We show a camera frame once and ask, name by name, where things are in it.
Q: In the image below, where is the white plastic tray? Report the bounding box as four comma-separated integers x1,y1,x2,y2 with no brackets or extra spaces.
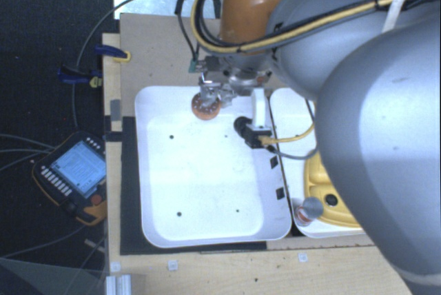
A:
134,85,294,250
269,86,367,240

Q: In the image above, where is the orange round biscuit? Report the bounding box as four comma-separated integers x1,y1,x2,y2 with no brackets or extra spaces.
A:
191,92,222,122

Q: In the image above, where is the clear plastic bottle grey cap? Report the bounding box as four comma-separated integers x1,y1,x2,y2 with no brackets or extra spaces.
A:
292,196,325,227

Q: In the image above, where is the black cylinder on white bracket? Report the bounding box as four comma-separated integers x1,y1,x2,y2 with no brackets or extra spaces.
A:
233,87,274,150

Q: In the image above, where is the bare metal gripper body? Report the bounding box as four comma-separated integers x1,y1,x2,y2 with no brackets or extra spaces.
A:
198,66,274,97

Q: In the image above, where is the yellow divided plate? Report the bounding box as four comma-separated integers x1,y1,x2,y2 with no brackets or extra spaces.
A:
303,151,363,230

